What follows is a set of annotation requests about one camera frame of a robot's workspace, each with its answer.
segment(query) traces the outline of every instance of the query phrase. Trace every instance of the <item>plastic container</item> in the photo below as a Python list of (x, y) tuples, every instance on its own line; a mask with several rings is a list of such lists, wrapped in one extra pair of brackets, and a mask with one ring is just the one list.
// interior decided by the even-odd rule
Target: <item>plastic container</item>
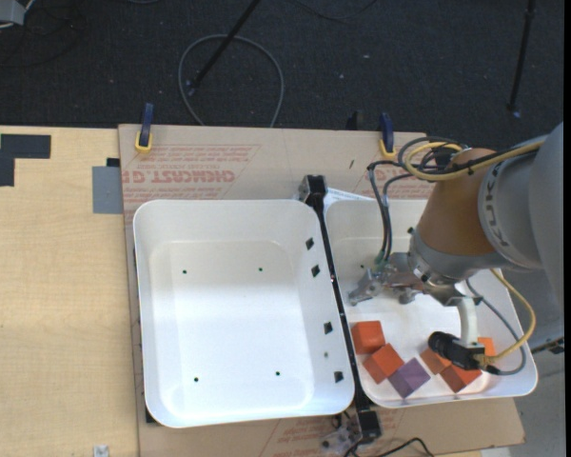
[(354, 385), (319, 220), (295, 200), (133, 218), (145, 398), (166, 427), (336, 414)]
[[(394, 230), (394, 252), (406, 252), (410, 235), (407, 230), (416, 227), (425, 206), (425, 200), (391, 200), (389, 210)], [(379, 320), (382, 323), (385, 341), (390, 343), (404, 359), (417, 358), (427, 348), (427, 338), (436, 331), (461, 335), (461, 322), (456, 308), (446, 308), (429, 295), (418, 294), (407, 305), (399, 303), (386, 292), (362, 301), (356, 306), (348, 302), (347, 294), (357, 287), (366, 268), (372, 266), (383, 239), (383, 226), (379, 207), (375, 202), (337, 201), (329, 206), (325, 221), (330, 238), (334, 264), (345, 305), (345, 315), (350, 327), (362, 320)], [(470, 282), (522, 335), (521, 324), (509, 293), (490, 271), (481, 271)], [(492, 337), (497, 352), (510, 347), (514, 339), (502, 321), (485, 305), (477, 307), (479, 335)], [(384, 380), (376, 384), (363, 367), (368, 355), (356, 355), (362, 387), (367, 396), (382, 407), (418, 406), (449, 401), (482, 398), (523, 396), (533, 391), (537, 384), (537, 369), (527, 344), (524, 368), (515, 375), (495, 376), (483, 372), (467, 387), (454, 393), (439, 375), (403, 398), (396, 389)], [(516, 368), (521, 361), (516, 350), (497, 363), (501, 369)]]

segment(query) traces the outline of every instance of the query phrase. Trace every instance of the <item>yellow clamp tip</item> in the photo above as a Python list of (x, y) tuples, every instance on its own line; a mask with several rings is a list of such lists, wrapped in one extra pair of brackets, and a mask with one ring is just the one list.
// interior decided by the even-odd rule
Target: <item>yellow clamp tip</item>
[(385, 159), (395, 159), (396, 158), (397, 154), (396, 154), (395, 148), (391, 152), (388, 152), (386, 147), (384, 146), (383, 139), (381, 139), (379, 141), (379, 149), (381, 150), (381, 154), (383, 155), (383, 157)]
[(138, 130), (137, 135), (135, 136), (135, 150), (137, 150), (138, 152), (142, 152), (144, 154), (146, 154), (147, 152), (150, 152), (150, 149), (152, 149), (152, 133), (148, 135), (148, 145), (147, 146), (142, 146), (140, 144), (140, 136), (142, 135), (142, 131)]

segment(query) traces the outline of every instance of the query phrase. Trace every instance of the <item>purple cube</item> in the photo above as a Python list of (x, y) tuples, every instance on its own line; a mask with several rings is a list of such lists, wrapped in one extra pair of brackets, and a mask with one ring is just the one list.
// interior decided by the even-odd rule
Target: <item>purple cube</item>
[(391, 385), (400, 393), (400, 396), (407, 398), (424, 385), (431, 376), (425, 371), (423, 366), (415, 358), (410, 359), (387, 379)]

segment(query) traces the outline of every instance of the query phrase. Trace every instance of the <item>black floor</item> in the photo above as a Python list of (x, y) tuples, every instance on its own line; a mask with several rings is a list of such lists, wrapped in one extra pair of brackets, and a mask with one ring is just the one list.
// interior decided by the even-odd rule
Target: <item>black floor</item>
[(564, 0), (261, 0), (188, 96), (251, 2), (35, 0), (0, 30), (0, 125), (114, 128), (150, 102), (159, 124), (344, 129), (362, 110), (361, 129), (387, 112), (503, 148), (563, 121)]

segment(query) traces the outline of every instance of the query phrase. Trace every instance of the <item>black pole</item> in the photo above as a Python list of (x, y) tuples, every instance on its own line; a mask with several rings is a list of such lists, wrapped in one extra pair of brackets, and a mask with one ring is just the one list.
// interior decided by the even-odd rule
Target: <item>black pole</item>
[(252, 2), (247, 7), (246, 11), (241, 15), (241, 17), (239, 17), (239, 20), (235, 24), (235, 27), (232, 28), (232, 30), (228, 33), (228, 35), (225, 37), (222, 43), (220, 43), (220, 47), (209, 58), (209, 61), (207, 61), (206, 65), (203, 66), (203, 69), (197, 73), (197, 75), (193, 78), (192, 81), (187, 81), (188, 96), (191, 96), (195, 92), (195, 90), (199, 88), (199, 86), (201, 85), (201, 80), (203, 80), (207, 72), (216, 63), (216, 61), (218, 61), (220, 55), (224, 52), (228, 44), (230, 44), (230, 42), (233, 40), (237, 32), (239, 32), (239, 29), (243, 26), (249, 15), (251, 15), (251, 13), (254, 11), (254, 9), (256, 9), (260, 1), (261, 0), (252, 0)]
[(518, 89), (521, 85), (522, 67), (524, 65), (526, 47), (528, 45), (529, 33), (531, 31), (531, 21), (535, 16), (535, 2), (536, 0), (529, 0), (526, 6), (526, 12), (524, 13), (524, 30), (522, 32), (521, 50), (518, 56), (518, 65), (516, 67), (516, 75), (514, 77), (514, 86), (512, 87), (512, 93), (510, 94), (510, 101), (507, 103), (507, 109), (509, 109), (516, 118), (521, 116), (516, 107), (516, 98), (518, 96)]

